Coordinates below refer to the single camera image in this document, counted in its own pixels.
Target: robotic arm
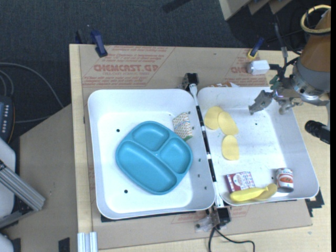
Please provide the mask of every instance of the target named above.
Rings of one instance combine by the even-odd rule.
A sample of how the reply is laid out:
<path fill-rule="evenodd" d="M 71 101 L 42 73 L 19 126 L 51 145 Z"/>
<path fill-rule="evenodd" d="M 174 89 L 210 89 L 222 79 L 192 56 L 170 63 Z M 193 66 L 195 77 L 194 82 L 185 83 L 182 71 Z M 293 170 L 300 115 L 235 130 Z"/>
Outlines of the robotic arm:
<path fill-rule="evenodd" d="M 315 29 L 305 25 L 309 14 L 318 9 L 326 9 Z M 261 91 L 255 99 L 255 103 L 249 106 L 251 114 L 260 111 L 270 105 L 272 99 L 279 105 L 280 114 L 285 114 L 288 109 L 299 106 L 304 102 L 315 106 L 326 106 L 329 115 L 327 125 L 317 121 L 308 121 L 305 125 L 306 131 L 321 141 L 330 144 L 330 99 L 321 100 L 325 93 L 330 93 L 330 48 L 331 48 L 331 7 L 320 5 L 313 7 L 302 16 L 302 29 L 310 34 L 310 38 L 302 51 L 302 54 L 287 62 L 287 51 L 283 52 L 285 65 L 270 65 L 271 69 L 278 71 L 271 80 L 272 92 Z M 289 77 L 285 77 L 286 67 L 293 64 L 293 71 Z"/>

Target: yellow cable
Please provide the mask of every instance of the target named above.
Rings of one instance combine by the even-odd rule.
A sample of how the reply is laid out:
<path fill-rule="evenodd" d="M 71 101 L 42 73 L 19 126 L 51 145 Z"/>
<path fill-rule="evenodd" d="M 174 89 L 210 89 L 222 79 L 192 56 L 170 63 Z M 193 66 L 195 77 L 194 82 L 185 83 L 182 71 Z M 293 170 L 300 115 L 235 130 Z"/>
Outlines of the yellow cable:
<path fill-rule="evenodd" d="M 331 27 L 329 28 L 324 28 L 324 29 L 310 29 L 305 25 L 305 19 L 314 11 L 318 10 L 318 9 L 326 9 L 327 11 L 331 9 L 331 6 L 328 5 L 318 5 L 315 7 L 312 7 L 311 9 L 309 9 L 301 18 L 301 28 L 309 33 L 309 34 L 315 34 L 315 35 L 319 35 L 319 34 L 325 34 L 325 33 L 330 33 L 331 32 Z"/>

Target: can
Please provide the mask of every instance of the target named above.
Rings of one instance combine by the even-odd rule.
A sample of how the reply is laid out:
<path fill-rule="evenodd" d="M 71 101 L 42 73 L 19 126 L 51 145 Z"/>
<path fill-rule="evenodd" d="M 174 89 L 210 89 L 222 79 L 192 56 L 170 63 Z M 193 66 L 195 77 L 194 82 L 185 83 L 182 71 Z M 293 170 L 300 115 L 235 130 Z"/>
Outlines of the can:
<path fill-rule="evenodd" d="M 294 190 L 293 171 L 288 168 L 277 170 L 278 192 L 292 192 Z"/>

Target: can label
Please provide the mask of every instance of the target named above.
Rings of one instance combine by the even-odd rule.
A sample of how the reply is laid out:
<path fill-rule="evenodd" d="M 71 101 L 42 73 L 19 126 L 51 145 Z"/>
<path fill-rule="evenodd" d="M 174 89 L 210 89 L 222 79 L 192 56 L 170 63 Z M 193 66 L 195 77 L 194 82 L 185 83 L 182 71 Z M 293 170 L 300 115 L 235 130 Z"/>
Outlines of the can label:
<path fill-rule="evenodd" d="M 293 171 L 288 168 L 278 169 L 277 185 L 279 192 L 292 192 L 294 190 Z"/>

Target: white tray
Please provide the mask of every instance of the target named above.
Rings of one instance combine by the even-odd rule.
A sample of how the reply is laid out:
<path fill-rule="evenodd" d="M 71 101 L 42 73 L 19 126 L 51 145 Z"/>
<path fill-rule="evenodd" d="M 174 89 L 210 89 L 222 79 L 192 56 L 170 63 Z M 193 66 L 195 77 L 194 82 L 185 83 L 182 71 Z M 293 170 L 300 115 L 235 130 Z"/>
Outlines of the white tray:
<path fill-rule="evenodd" d="M 278 168 L 292 169 L 294 191 L 277 192 L 266 202 L 312 198 L 319 190 L 319 183 L 292 109 L 280 115 L 280 106 L 273 101 L 263 111 L 253 115 L 249 113 L 248 106 L 254 103 L 262 90 L 270 91 L 266 87 L 204 88 L 198 93 L 203 116 L 210 107 L 219 106 L 232 116 L 239 129 L 235 137 L 240 157 L 238 161 L 229 161 L 223 157 L 221 150 L 224 134 L 220 129 L 206 128 L 219 193 L 230 205 L 256 203 L 231 201 L 224 176 L 237 172 L 250 171 L 256 187 L 265 187 L 275 183 Z"/>
<path fill-rule="evenodd" d="M 88 99 L 97 206 L 110 219 L 207 209 L 215 198 L 202 131 L 192 96 L 180 89 L 98 90 Z M 189 172 L 165 195 L 135 185 L 118 168 L 115 155 L 121 140 L 139 123 L 156 121 L 173 130 L 172 120 L 189 113 L 193 152 Z"/>

